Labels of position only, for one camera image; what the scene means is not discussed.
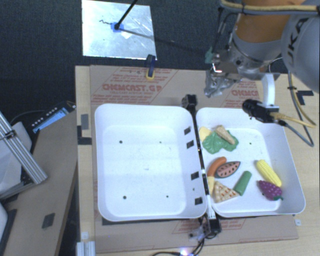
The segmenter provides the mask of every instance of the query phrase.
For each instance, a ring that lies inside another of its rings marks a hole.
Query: black post
[[[117,24],[114,25],[114,29],[118,30],[120,27],[120,24],[124,21],[124,19],[127,17],[127,15],[129,14],[129,12],[131,11],[131,9],[135,6],[135,4],[138,2],[138,0],[134,0],[132,2],[132,4],[130,5],[130,7],[128,8],[128,10],[126,10],[126,12],[124,13],[124,15],[121,17],[121,19],[118,21]]]

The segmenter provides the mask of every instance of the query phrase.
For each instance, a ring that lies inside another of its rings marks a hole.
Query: toy corn
[[[219,125],[215,129],[216,134],[218,134],[221,138],[229,142],[231,145],[234,145],[236,142],[234,138],[231,137],[230,133],[223,127],[223,125]]]
[[[265,160],[259,160],[256,163],[256,168],[267,182],[273,183],[277,187],[281,187],[282,182],[280,178]]]

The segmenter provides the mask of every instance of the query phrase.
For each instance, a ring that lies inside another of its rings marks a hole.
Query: toy cucumber
[[[244,194],[251,176],[252,176],[252,174],[250,171],[248,171],[248,170],[244,171],[243,174],[241,175],[240,179],[236,183],[235,187],[233,188],[233,190],[238,192],[240,194],[240,196],[242,196]]]

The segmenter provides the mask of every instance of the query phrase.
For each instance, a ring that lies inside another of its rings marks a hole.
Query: blue clamp
[[[119,32],[121,32],[121,30],[124,30],[124,29],[125,29],[125,26],[124,26],[122,23],[120,24],[119,29],[115,29],[115,25],[116,25],[116,24],[117,24],[117,22],[113,22],[113,23],[110,24],[111,29],[112,29],[113,32],[119,33]]]
[[[146,57],[144,66],[147,68],[145,78],[147,80],[153,80],[155,78],[155,65],[156,65],[156,56],[149,54]]]

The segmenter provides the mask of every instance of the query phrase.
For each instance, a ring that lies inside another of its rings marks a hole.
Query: cardboard
[[[254,81],[244,80],[222,95],[204,95],[205,71],[155,69],[154,80],[146,80],[146,68],[91,66],[90,101],[92,127],[92,167],[94,191],[95,248],[97,253],[193,247],[198,244],[189,234],[198,219],[109,222],[97,207],[97,163],[94,112],[103,103],[179,106],[186,94],[196,94],[197,109],[203,107],[241,108],[246,99],[258,100]],[[235,244],[298,238],[291,215],[223,219],[222,232],[206,245]]]

